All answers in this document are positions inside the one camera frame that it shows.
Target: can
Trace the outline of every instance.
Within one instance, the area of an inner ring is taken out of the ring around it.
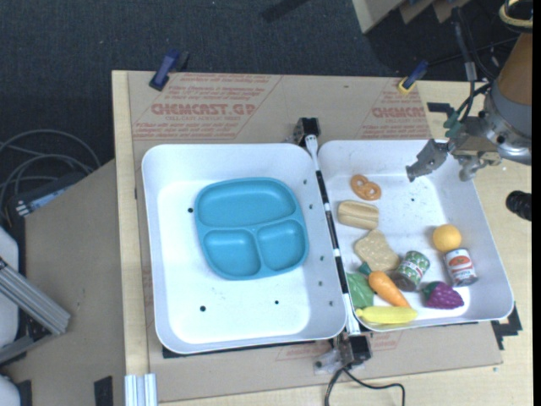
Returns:
[[[418,251],[408,251],[391,279],[404,292],[412,292],[423,279],[424,273],[430,268],[428,257]]]
[[[455,287],[467,286],[478,280],[467,249],[457,248],[449,251],[444,256],[444,262]]]

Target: wooden table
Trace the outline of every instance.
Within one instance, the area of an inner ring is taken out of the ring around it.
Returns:
[[[150,371],[150,359],[140,264],[139,218],[137,202],[134,198],[136,185],[134,140],[128,83],[131,74],[136,73],[113,72],[112,88],[122,261],[125,365],[128,375],[142,376]],[[359,79],[340,77],[327,79],[309,77],[297,81],[301,85],[305,80],[314,82],[320,87],[320,90],[315,92],[319,96],[332,95],[334,91],[332,86],[336,83],[349,87],[359,82]],[[329,89],[325,88],[326,83],[329,84]],[[423,103],[448,102],[457,107],[467,96],[468,86],[466,83],[419,81],[418,93]],[[301,117],[303,116],[303,102],[299,100],[299,103],[301,109],[296,112],[300,112],[298,117]],[[479,109],[480,104],[476,103],[476,107]],[[426,118],[433,136],[443,137],[441,125],[445,116],[428,112]],[[505,208],[505,198],[512,190],[531,192],[531,168],[513,162],[503,162],[499,166],[481,170],[475,178],[475,184],[515,294],[522,331],[518,336],[505,338],[502,365],[437,371],[370,381],[374,384],[402,383],[407,391],[407,404],[489,403],[502,406],[533,404],[532,229],[530,222],[511,214]],[[459,353],[467,354],[468,339],[463,340],[464,349]],[[215,382],[212,377],[201,381],[209,385]],[[225,397],[175,401],[167,404],[322,404],[325,389],[325,385],[318,384]],[[334,388],[331,404],[359,403],[399,404],[400,393],[397,389],[372,391],[358,387],[353,382],[341,383]]]

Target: blue plate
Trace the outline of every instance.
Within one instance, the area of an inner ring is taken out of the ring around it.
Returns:
[[[273,178],[239,178],[204,187],[195,223],[209,266],[230,280],[289,272],[308,255],[303,213],[295,194]]]

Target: blue clamp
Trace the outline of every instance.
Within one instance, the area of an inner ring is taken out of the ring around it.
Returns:
[[[426,74],[429,68],[429,63],[426,60],[421,60],[421,63],[413,70],[409,77],[404,77],[396,87],[402,94],[407,95],[415,86],[415,81],[420,80]]]
[[[163,62],[161,62],[161,67],[155,73],[154,77],[152,77],[152,80],[150,80],[149,86],[157,91],[162,91],[167,84],[167,81],[169,81],[169,76],[167,74],[177,66],[179,58],[180,52],[175,49],[169,50],[163,58]],[[186,64],[187,60],[188,53],[183,52],[183,66]]]

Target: carrot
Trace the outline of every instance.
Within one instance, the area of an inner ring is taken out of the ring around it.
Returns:
[[[392,282],[389,276],[383,271],[371,271],[366,263],[363,263],[359,269],[362,273],[368,275],[369,286],[378,294],[380,298],[396,307],[410,307],[406,298],[400,289]]]

